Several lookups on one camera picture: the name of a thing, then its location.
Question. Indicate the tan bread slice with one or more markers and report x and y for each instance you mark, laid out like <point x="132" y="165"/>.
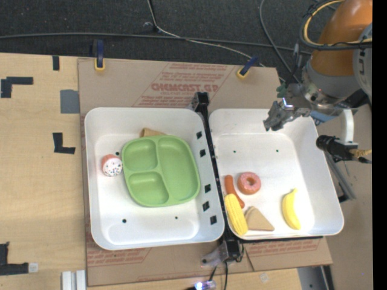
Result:
<point x="149" y="132"/>

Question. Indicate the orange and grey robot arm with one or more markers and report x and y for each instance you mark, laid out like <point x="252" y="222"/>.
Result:
<point x="344" y="29"/>

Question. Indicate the black cylinder on white bracket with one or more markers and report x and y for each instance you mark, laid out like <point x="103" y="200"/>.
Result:
<point x="335" y="146"/>

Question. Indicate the pink doughnut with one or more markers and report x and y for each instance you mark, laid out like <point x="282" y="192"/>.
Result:
<point x="244" y="187"/>

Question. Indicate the white plastic tray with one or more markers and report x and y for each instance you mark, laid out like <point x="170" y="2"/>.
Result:
<point x="260" y="156"/>
<point x="145" y="225"/>

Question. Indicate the yellow corn cob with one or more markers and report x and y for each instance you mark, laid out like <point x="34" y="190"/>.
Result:
<point x="236" y="214"/>

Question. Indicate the tan sandwich wedge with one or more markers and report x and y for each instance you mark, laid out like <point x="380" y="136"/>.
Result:
<point x="258" y="220"/>

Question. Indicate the thin black rod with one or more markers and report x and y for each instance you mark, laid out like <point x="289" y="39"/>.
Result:
<point x="213" y="150"/>

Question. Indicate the brown cardboard board red print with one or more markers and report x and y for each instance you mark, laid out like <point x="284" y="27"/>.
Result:
<point x="145" y="83"/>

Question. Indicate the yellow banana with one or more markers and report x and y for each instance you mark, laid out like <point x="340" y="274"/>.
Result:
<point x="291" y="210"/>

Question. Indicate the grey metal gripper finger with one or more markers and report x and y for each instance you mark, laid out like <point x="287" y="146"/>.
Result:
<point x="282" y="119"/>
<point x="270" y="116"/>

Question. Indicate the green divided plate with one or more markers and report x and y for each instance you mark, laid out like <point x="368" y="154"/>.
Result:
<point x="169" y="168"/>

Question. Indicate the pink sprinkled cupcake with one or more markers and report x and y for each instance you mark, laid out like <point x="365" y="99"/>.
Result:
<point x="111" y="165"/>

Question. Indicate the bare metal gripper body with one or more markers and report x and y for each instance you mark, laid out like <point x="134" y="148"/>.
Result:
<point x="302" y="104"/>

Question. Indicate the orange sausage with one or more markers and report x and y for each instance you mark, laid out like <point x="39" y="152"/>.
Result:
<point x="230" y="184"/>

